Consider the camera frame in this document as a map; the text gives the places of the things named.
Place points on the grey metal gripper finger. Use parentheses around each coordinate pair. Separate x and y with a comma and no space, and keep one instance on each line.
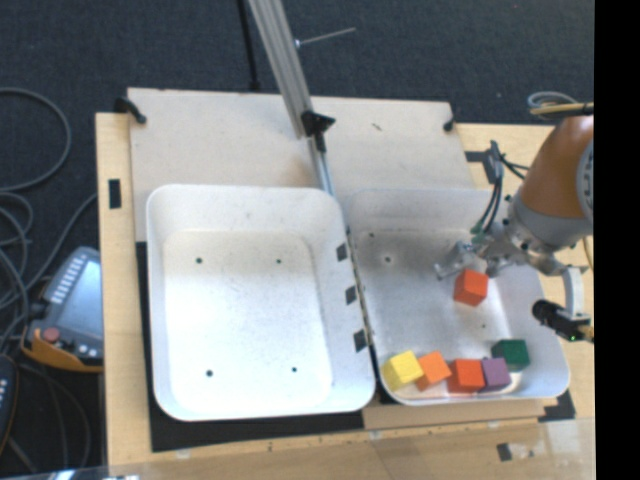
(493,267)
(452,263)

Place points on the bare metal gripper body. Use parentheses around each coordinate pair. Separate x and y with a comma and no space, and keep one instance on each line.
(510,250)

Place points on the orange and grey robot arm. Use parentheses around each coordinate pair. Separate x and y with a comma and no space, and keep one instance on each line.
(552,178)

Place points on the red cube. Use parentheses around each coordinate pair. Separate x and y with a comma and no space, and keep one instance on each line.
(471,289)
(466,375)

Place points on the white plastic tray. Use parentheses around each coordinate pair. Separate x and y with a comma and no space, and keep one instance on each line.
(420,313)
(240,318)

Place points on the green cube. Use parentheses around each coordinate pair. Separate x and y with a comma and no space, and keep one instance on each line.
(512,354)

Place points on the thin black and white rod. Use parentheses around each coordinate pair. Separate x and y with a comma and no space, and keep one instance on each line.
(361,288)

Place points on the purple cube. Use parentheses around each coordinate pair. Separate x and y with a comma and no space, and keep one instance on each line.
(495,374)

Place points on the orange cube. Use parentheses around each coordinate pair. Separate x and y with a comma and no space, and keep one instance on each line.
(434,369)

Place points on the yellow cube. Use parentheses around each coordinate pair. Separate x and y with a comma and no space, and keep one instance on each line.
(402,369)

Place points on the pale flat board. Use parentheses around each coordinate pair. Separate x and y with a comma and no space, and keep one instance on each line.
(225,138)

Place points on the black cylinder on white bracket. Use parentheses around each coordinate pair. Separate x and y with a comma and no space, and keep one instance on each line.
(557,318)

